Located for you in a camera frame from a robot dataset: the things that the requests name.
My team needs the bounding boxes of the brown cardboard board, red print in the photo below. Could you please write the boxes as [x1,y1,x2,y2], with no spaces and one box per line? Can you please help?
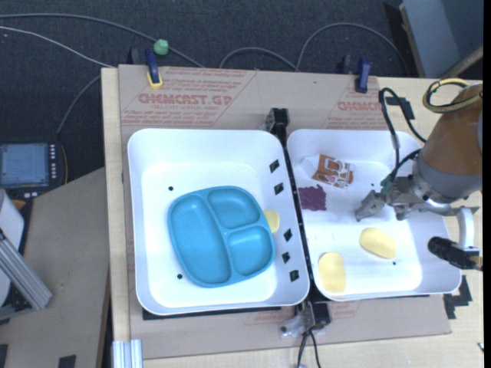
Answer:
[117,64,453,360]

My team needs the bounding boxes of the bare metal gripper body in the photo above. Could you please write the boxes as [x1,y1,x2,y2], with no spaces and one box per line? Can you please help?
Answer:
[384,176,456,215]

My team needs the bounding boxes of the yellow oval toy bread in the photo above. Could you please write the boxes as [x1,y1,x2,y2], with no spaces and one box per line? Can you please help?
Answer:
[318,251,347,294]
[358,227,397,260]

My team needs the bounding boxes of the small yellow toy piece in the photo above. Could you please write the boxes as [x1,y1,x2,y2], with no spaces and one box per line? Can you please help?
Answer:
[262,209,281,235]

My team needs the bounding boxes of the orange and white packet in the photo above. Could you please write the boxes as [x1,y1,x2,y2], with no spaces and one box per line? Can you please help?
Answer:
[301,153,355,190]

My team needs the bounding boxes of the black cylinder on white bracket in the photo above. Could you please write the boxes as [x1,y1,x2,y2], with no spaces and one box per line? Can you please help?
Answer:
[427,205,483,271]

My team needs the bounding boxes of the blue divided plate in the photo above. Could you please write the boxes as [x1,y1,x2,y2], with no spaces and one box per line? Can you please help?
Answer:
[166,185,276,288]

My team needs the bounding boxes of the purple toy grapes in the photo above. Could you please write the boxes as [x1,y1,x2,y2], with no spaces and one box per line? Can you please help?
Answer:
[298,184,328,213]

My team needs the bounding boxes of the white plastic tray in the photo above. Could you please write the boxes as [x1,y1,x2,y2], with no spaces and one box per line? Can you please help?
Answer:
[285,128,463,302]
[127,127,311,317]

